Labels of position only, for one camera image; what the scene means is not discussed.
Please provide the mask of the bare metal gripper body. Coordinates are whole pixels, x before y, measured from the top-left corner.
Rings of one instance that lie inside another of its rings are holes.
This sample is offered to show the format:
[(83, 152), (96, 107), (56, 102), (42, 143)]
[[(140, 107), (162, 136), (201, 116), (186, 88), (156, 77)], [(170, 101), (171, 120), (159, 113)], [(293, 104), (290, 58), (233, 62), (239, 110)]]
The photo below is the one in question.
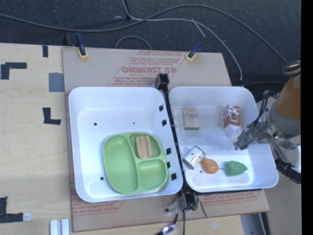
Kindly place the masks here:
[(251, 142), (270, 143), (276, 152), (298, 149), (298, 144), (291, 142), (291, 135), (277, 129), (273, 123), (252, 122), (247, 126)]

